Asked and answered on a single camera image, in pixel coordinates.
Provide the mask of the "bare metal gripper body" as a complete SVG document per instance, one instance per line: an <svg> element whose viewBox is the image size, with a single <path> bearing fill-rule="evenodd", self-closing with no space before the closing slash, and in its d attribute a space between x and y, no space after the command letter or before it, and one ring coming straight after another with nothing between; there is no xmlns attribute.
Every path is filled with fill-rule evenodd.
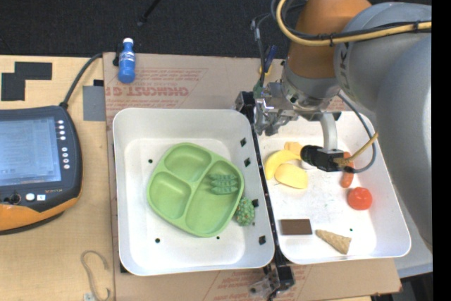
<svg viewBox="0 0 451 301"><path fill-rule="evenodd" d="M329 99L308 97L294 90L282 81L268 82L254 86L255 121L294 121L299 117L308 121L319 121L322 115L329 113L333 120L341 117L341 111L328 110Z"/></svg>

